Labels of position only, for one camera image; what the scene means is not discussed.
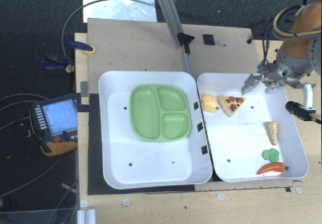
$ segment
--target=green plate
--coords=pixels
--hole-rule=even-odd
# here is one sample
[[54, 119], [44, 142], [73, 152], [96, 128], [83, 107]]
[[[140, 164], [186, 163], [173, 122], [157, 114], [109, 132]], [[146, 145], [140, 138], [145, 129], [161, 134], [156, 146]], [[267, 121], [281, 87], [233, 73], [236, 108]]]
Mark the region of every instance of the green plate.
[[133, 132], [145, 141], [174, 141], [186, 137], [191, 116], [186, 95], [169, 85], [134, 88], [129, 103]]

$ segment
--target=toy food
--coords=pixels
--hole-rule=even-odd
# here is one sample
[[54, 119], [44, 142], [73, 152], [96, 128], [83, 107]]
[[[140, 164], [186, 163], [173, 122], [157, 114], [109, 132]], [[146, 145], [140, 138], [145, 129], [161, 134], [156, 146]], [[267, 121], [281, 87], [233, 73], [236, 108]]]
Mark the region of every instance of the toy food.
[[274, 162], [278, 162], [279, 158], [278, 156], [280, 155], [280, 153], [278, 152], [278, 150], [272, 148], [270, 150], [264, 150], [262, 153], [262, 157], [265, 160], [269, 160], [270, 162], [274, 163]]
[[204, 111], [207, 111], [207, 112], [216, 111], [217, 101], [215, 97], [213, 97], [211, 94], [203, 94], [201, 96], [201, 103]]
[[284, 163], [282, 162], [275, 162], [270, 163], [267, 165], [262, 166], [258, 171], [257, 175], [269, 172], [269, 171], [276, 171], [276, 172], [283, 172], [285, 169]]
[[218, 103], [228, 117], [231, 117], [246, 100], [245, 97], [218, 96]]
[[277, 145], [278, 122], [277, 121], [269, 122], [266, 125], [266, 127], [268, 130], [268, 136], [270, 138], [272, 145]]

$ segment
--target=black clip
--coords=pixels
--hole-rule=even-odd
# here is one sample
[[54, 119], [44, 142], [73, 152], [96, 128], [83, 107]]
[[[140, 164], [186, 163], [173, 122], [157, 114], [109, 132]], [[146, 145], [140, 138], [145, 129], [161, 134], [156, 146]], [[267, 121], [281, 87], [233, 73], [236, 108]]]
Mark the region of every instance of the black clip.
[[190, 44], [190, 42], [192, 42], [192, 40], [195, 37], [190, 36], [188, 34], [184, 34], [184, 33], [178, 33], [177, 38], [178, 38], [178, 41], [180, 43], [180, 46], [182, 46], [182, 45], [185, 46], [185, 53], [190, 54], [189, 44]]

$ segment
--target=red button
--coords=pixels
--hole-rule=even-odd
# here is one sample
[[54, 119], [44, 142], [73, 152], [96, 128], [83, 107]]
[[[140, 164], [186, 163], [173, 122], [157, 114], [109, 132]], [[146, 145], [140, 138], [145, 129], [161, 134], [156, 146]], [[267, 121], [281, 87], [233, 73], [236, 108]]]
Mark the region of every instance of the red button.
[[60, 142], [61, 141], [61, 137], [59, 135], [57, 135], [57, 136], [54, 136], [52, 138], [52, 140], [53, 140], [53, 142]]

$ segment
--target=blue screen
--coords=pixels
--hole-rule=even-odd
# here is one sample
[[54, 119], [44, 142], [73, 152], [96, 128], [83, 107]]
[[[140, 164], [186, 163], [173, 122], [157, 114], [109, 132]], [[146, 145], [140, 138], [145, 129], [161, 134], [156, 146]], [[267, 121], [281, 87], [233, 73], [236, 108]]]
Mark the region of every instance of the blue screen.
[[77, 112], [72, 99], [45, 105], [43, 110], [52, 136], [77, 129]]

